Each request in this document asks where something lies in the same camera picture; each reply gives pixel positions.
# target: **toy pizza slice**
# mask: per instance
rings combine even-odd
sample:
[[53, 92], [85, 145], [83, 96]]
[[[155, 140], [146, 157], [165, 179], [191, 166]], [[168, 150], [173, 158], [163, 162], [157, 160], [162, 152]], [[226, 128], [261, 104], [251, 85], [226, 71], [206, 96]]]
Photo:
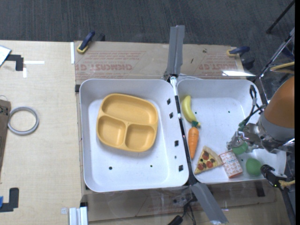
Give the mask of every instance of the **toy pizza slice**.
[[194, 173], [199, 174], [204, 171], [221, 166], [222, 164], [223, 163], [220, 157], [212, 149], [204, 146], [198, 159], [197, 167]]

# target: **orange carrot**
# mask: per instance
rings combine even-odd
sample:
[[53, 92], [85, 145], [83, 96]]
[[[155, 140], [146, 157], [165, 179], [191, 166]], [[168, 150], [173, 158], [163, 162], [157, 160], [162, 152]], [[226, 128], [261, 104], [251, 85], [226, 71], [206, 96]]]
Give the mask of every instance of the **orange carrot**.
[[192, 127], [188, 131], [188, 148], [191, 159], [194, 158], [199, 139], [199, 130], [197, 125], [198, 122], [192, 121]]

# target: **wooden table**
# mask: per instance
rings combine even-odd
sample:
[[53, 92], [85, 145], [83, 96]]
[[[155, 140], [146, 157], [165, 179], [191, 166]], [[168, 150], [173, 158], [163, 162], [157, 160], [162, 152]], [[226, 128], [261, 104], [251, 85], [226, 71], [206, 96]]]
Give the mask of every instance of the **wooden table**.
[[[79, 207], [82, 198], [80, 143], [75, 66], [69, 42], [4, 41], [11, 54], [24, 57], [27, 78], [15, 70], [13, 61], [0, 67], [0, 95], [12, 108], [30, 106], [39, 116], [37, 130], [25, 136], [11, 131], [0, 177], [0, 195], [8, 202], [9, 189], [19, 188], [18, 208], [0, 213], [0, 224], [66, 225], [68, 208]], [[28, 112], [14, 115], [12, 125], [28, 129], [34, 118]], [[282, 196], [275, 189], [272, 203], [232, 207], [225, 211], [234, 224], [289, 224]], [[195, 213], [198, 223], [210, 225], [203, 211]], [[174, 214], [124, 218], [93, 224], [167, 224]], [[184, 224], [192, 224], [188, 216]]]

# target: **yellow divided plate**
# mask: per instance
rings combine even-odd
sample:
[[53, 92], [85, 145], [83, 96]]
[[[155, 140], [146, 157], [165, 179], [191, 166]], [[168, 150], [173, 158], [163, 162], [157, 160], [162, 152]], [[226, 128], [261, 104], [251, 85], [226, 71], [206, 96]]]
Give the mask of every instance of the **yellow divided plate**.
[[157, 130], [158, 112], [151, 102], [120, 93], [103, 99], [96, 131], [105, 145], [143, 152], [153, 146]]

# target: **yellow banana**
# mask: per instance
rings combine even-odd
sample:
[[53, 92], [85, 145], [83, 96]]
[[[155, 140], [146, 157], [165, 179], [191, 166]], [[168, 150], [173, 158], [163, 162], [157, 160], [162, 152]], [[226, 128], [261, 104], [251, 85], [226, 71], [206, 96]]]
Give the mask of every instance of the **yellow banana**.
[[192, 101], [192, 98], [190, 95], [187, 95], [183, 100], [182, 100], [182, 103], [181, 103], [181, 106], [182, 106], [182, 113], [185, 117], [185, 119], [189, 122], [192, 122], [192, 121], [197, 121], [197, 118], [195, 117], [195, 114], [193, 113], [192, 109], [191, 109], [191, 101]]

